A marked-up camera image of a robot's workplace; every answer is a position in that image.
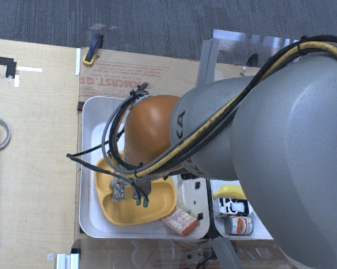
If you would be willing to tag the black cylinder on white bracket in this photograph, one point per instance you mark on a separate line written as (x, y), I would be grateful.
(189, 176)

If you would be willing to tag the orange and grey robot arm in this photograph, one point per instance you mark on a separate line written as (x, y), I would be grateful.
(286, 159)

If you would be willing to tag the yellow divided plate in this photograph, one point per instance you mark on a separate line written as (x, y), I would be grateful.
(126, 213)

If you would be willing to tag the white plastic tray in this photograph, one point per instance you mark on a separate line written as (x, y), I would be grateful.
(91, 212)
(261, 232)

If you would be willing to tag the thin black rod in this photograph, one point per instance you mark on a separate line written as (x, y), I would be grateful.
(210, 229)

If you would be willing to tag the white can orange label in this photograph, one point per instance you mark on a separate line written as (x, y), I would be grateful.
(239, 225)

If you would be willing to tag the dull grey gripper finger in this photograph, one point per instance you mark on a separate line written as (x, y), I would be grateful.
(118, 189)

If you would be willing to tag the orange and white carton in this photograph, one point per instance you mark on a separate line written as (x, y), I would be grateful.
(180, 221)

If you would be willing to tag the brown cardboard board red print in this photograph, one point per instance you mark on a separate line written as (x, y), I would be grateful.
(114, 81)

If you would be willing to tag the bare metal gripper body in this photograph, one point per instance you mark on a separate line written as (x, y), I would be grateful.
(142, 186)

